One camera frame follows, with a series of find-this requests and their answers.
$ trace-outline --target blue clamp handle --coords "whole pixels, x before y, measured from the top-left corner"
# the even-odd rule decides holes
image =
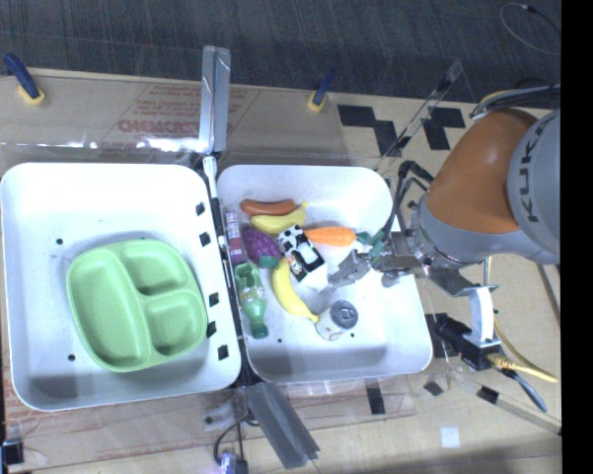
[[[20,85],[24,88],[29,97],[32,99],[40,97],[41,93],[37,88],[36,82],[33,80],[33,77],[31,77],[29,69],[24,62],[12,52],[7,52],[3,59],[7,68],[16,76]]]

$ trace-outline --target yellow cable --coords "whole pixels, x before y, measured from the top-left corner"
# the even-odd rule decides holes
[[[497,368],[508,368],[508,369],[512,369],[512,370],[521,370],[522,372],[527,372],[529,374],[535,375],[535,376],[537,376],[541,379],[544,379],[546,381],[549,381],[551,383],[557,382],[557,378],[554,375],[537,367],[536,365],[534,365],[533,363],[531,363],[530,361],[525,359],[515,349],[515,347],[509,342],[509,340],[506,338],[504,333],[501,331],[501,329],[497,323],[497,320],[495,320],[495,319],[493,321],[493,326],[495,328],[495,332],[497,333],[498,337],[500,338],[502,343],[504,343],[504,346],[506,346],[515,355],[515,357],[518,358],[522,362],[522,364],[519,364],[519,363],[509,359],[508,357],[499,354],[499,353],[491,353],[491,354],[487,355],[486,358],[491,363],[493,363],[494,366],[496,366]]]

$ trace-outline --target brown hot dog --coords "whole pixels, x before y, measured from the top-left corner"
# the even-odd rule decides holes
[[[298,208],[294,200],[257,201],[246,198],[240,204],[241,210],[248,216],[264,214],[268,216],[283,216]]]

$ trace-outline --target table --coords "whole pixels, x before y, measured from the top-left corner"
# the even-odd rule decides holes
[[[143,90],[125,108],[124,117],[109,125],[109,115],[117,117],[118,112],[118,107],[110,107],[111,99],[98,99],[91,107],[83,105],[83,99],[75,100],[75,108],[82,104],[80,111],[64,110],[63,119],[56,115],[49,118],[49,106],[42,117],[22,105],[15,92],[2,92],[1,87],[7,86],[4,83],[13,79],[0,77],[0,177],[21,161],[62,161],[67,156],[65,148],[53,145],[79,138],[84,144],[99,141],[110,145],[96,151],[82,147],[88,154],[78,159],[117,156],[123,128],[131,130],[140,125],[136,121],[150,117],[161,119],[158,111],[172,114],[171,106],[161,106],[156,112],[150,106],[149,99],[159,90],[169,90],[165,93],[168,100],[181,97],[187,101],[179,108],[184,118],[198,118],[197,106],[188,101],[197,97],[198,83],[31,71],[56,105],[69,100],[76,85],[80,93],[91,94],[104,84],[117,87],[119,96],[127,86],[135,86],[131,83],[143,83],[152,91]],[[229,152],[221,166],[228,166],[231,160],[246,162],[262,157],[273,163],[283,160],[374,168],[380,163],[387,138],[399,134],[422,103],[414,99],[329,93],[323,110],[313,113],[306,108],[308,96],[297,90],[232,86]],[[9,112],[1,109],[7,103],[11,104]],[[426,125],[412,139],[405,156],[430,172],[437,172],[471,124],[467,115],[472,107],[442,102],[431,115],[432,125]],[[531,112],[538,117],[544,113]],[[267,135],[272,135],[271,142]],[[58,152],[49,154],[48,145]],[[469,279],[482,280],[481,268],[468,269],[466,273]],[[536,412],[514,381],[494,370],[471,372],[455,358],[435,358],[420,374],[288,387],[284,388],[286,394],[321,449],[318,460],[294,472],[560,472],[561,438],[556,433],[561,418],[558,271],[555,267],[540,267],[518,257],[499,255],[493,258],[491,276],[499,284],[493,301],[502,330],[521,353],[559,379],[554,384],[528,377],[546,400],[547,417]],[[420,279],[417,284],[427,315],[447,312],[469,324],[469,304],[465,299],[453,299],[426,280]],[[6,340],[5,307],[0,251],[1,327]],[[11,465],[9,472],[218,471],[212,443],[219,430],[207,430],[203,418],[229,398],[228,391],[42,413],[28,408],[13,391],[8,344],[4,346],[8,438],[20,441],[25,457],[23,463]],[[367,398],[366,390],[373,384],[382,396],[384,414],[373,414],[372,401]],[[477,393],[483,387],[499,392],[503,405],[492,405],[479,398]],[[434,388],[442,392],[433,392]],[[251,472],[282,471],[280,461],[258,428],[244,425],[243,435]],[[234,439],[235,435],[229,434],[222,447],[238,451]]]

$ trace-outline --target white tray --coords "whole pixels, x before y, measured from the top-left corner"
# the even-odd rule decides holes
[[[27,163],[5,174],[0,200],[11,369],[27,405],[44,411],[101,406],[219,390],[237,378],[241,354],[209,199],[192,170]],[[203,233],[210,240],[205,246]],[[181,252],[216,332],[176,360],[119,374],[86,352],[70,310],[66,272],[84,251],[140,237]],[[217,303],[209,305],[215,296]]]
[[[239,213],[241,200],[306,200],[304,227],[340,224],[374,234],[392,209],[390,190],[375,172],[359,167],[290,165],[235,165],[217,181],[222,208]],[[363,251],[361,244],[353,247]],[[329,264],[329,272],[352,248],[316,245]],[[288,314],[271,291],[269,270],[261,270],[266,290],[265,324],[269,336],[254,339],[243,318],[248,358],[256,373],[267,381],[304,383],[324,380],[378,377],[421,371],[432,357],[432,344],[413,276],[385,288],[381,274],[370,271],[356,284],[332,294],[317,293],[293,278],[297,293],[314,312],[338,299],[358,310],[357,325],[337,341],[326,341],[314,324]]]

